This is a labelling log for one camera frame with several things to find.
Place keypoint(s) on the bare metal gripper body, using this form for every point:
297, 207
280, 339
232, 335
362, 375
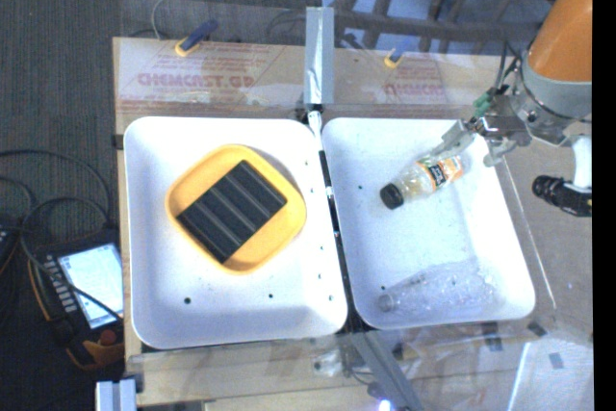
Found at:
505, 120

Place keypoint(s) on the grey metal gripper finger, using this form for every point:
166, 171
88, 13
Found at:
498, 153
454, 137

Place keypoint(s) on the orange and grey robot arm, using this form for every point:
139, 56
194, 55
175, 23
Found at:
563, 38

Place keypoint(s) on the orange juice bottle black cap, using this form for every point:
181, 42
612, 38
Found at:
423, 180

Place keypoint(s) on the white plastic tray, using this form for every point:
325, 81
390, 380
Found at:
231, 303
414, 245

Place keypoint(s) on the clear plastic bottle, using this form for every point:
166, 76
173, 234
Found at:
438, 291

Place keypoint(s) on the yellow plate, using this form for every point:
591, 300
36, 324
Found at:
269, 250

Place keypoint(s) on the black ribbed rectangular block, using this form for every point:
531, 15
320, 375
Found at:
232, 210

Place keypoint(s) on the brown cardboard board red print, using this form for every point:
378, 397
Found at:
202, 82

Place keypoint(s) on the black cylinder on white bracket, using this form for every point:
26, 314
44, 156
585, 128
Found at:
560, 193

